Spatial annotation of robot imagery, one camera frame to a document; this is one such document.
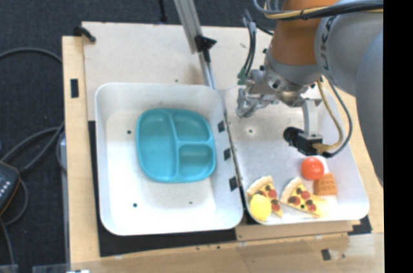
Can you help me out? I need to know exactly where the blue divided plate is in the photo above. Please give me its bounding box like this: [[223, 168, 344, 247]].
[[135, 108, 217, 184]]

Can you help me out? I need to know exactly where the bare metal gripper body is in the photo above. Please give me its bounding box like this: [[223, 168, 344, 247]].
[[245, 69, 310, 108]]

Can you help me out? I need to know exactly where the yellow lemon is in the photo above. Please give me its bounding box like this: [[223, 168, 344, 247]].
[[249, 194, 273, 223]]

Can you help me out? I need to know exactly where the red-orange ball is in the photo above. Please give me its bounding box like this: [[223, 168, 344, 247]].
[[300, 156, 326, 181]]

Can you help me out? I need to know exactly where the orange waffle biscuit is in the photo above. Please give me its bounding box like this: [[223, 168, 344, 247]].
[[313, 172, 339, 197]]

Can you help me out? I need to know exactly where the pale wood board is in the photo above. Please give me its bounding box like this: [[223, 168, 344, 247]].
[[81, 21, 384, 242]]

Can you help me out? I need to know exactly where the white plastic tray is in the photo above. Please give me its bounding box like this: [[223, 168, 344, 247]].
[[94, 81, 245, 237], [221, 83, 370, 227]]

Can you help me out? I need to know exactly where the black cylinder on white bracket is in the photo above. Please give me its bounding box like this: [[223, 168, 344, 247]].
[[283, 98, 325, 157]]

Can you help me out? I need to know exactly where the pepperoni pizza slice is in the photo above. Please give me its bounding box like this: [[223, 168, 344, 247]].
[[279, 176, 327, 219], [246, 175, 285, 219]]

